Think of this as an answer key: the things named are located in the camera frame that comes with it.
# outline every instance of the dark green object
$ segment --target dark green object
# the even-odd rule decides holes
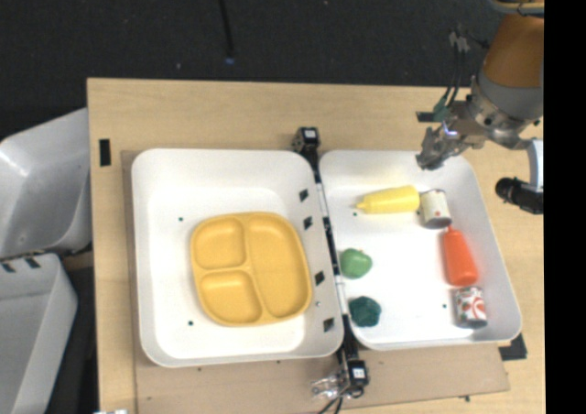
[[[361,278],[372,266],[371,257],[354,248],[348,248],[340,258],[340,269],[347,278]]]
[[[375,326],[381,314],[381,306],[373,299],[359,297],[349,304],[350,316],[357,326]]]

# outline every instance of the wooden surface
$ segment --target wooden surface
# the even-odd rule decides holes
[[[243,365],[236,372],[248,374],[248,387],[246,380],[230,375],[233,370],[193,368],[182,375],[195,382],[181,384],[176,381],[178,372],[171,370],[175,372],[171,374],[141,355],[133,335],[123,151],[287,149],[302,125],[320,130],[322,152],[335,148],[419,150],[426,126],[417,123],[415,112],[430,109],[442,92],[441,88],[417,87],[88,80],[101,409],[192,412],[199,403],[200,412],[229,412],[228,407],[243,412],[241,406],[256,407],[256,412],[294,412],[297,406],[318,411],[321,404],[299,400],[309,393],[310,377],[329,366],[327,360]],[[526,136],[541,135],[535,127],[526,132]],[[110,139],[112,165],[107,167],[100,166],[100,139]],[[345,403],[346,409],[358,408],[356,412],[363,414],[407,413],[414,411],[412,404],[364,406],[448,398],[418,403],[418,409],[430,413],[545,411],[543,217],[502,204],[494,194],[494,184],[504,176],[528,179],[526,154],[487,144],[464,156],[481,184],[523,313],[529,356],[503,365],[493,344],[444,351],[365,352],[375,381],[363,398]],[[206,391],[213,396],[204,396]],[[472,396],[471,402],[454,398],[493,392],[498,393]]]

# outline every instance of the silver can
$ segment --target silver can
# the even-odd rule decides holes
[[[455,298],[459,326],[478,329],[488,324],[483,290],[480,287],[472,286],[458,289]]]
[[[427,228],[446,228],[451,225],[448,199],[443,190],[422,192],[420,198],[421,220]]]

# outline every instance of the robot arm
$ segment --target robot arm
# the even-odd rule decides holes
[[[435,130],[428,127],[421,153],[417,155],[423,169],[437,169],[446,159],[460,155],[469,147],[483,147],[486,139],[505,148],[526,149],[530,160],[534,157],[535,143],[522,139],[520,134],[528,125],[538,123],[543,115],[545,0],[489,0],[489,3],[505,13],[505,17],[483,66],[472,80],[471,94],[465,101],[455,101],[456,87],[450,99],[446,92],[432,113],[418,113],[420,122],[439,122]],[[452,34],[451,41],[460,54],[469,49],[465,39],[458,35]],[[539,162],[533,163],[539,168],[542,154],[540,157]],[[501,187],[497,192],[513,202],[504,190]],[[542,213],[542,181],[538,194],[541,210],[532,212]]]

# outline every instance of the tin can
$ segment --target tin can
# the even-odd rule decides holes
[[[486,326],[483,290],[480,287],[464,287],[456,290],[456,312],[458,324],[478,329]]]
[[[427,228],[446,228],[451,224],[448,199],[443,190],[430,190],[421,193],[420,209],[423,226]]]

